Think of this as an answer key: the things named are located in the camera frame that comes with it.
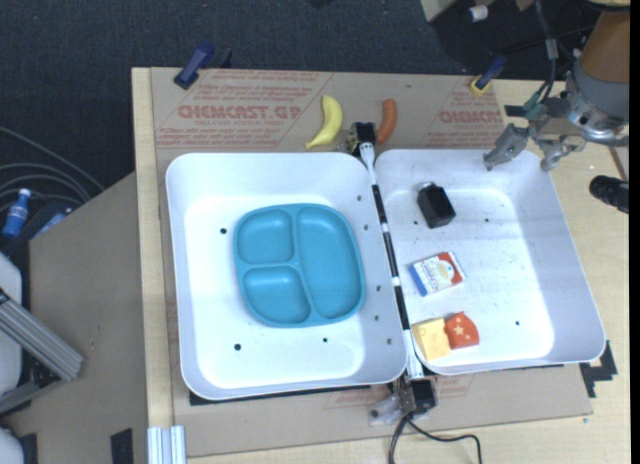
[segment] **blue bottle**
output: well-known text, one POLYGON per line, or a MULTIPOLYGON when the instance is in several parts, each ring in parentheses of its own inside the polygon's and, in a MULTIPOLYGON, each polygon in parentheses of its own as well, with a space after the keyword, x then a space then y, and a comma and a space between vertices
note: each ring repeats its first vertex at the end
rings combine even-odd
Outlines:
POLYGON ((7 212, 7 221, 2 228, 2 236, 11 239, 20 234, 22 228, 29 216, 29 198, 31 190, 21 188, 18 192, 18 200, 9 208, 7 212))

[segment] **orange sausage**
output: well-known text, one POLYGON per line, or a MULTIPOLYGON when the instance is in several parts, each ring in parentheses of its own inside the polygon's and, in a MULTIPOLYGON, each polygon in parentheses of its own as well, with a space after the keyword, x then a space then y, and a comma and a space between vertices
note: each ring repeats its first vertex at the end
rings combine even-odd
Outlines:
POLYGON ((378 144, 383 144, 393 133, 398 120, 396 100, 386 99, 382 102, 382 123, 378 130, 378 144))

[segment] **blue plate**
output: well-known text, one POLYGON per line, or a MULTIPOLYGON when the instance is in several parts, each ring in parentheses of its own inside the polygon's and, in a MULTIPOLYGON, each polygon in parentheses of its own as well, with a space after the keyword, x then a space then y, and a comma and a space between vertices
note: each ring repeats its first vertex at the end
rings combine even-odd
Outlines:
POLYGON ((353 232, 328 206, 288 204, 247 213, 236 226, 233 254, 244 302, 265 324, 330 324, 364 302, 353 232))

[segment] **yellow banana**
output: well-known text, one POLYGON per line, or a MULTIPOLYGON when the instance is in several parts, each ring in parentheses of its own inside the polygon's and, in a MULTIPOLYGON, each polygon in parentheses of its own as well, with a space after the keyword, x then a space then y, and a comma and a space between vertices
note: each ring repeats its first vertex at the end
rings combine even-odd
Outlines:
POLYGON ((322 96, 322 110, 324 112, 324 123, 316 136, 305 143, 305 149, 309 150, 313 146, 326 146, 331 144, 338 135, 342 127, 342 107, 333 96, 325 94, 322 96))

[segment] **black carpet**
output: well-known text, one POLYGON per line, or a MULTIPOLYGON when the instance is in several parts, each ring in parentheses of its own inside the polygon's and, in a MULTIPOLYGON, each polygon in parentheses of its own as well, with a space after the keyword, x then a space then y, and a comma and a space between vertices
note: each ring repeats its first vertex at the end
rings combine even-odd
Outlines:
MULTIPOLYGON (((547 76, 535 12, 520 12, 514 0, 498 0, 475 24, 462 17, 472 0, 459 0, 431 24, 419 0, 1 2, 0 126, 47 146, 105 187, 134 167, 131 68, 181 67, 201 41, 230 47, 232 67, 240 69, 455 75, 479 74, 496 54, 515 48, 503 78, 547 76)), ((563 44, 580 46, 597 14, 582 0, 544 3, 563 44)), ((18 170, 2 165, 25 162, 60 165, 0 133, 0 208, 14 189, 29 186, 7 184, 18 170)))

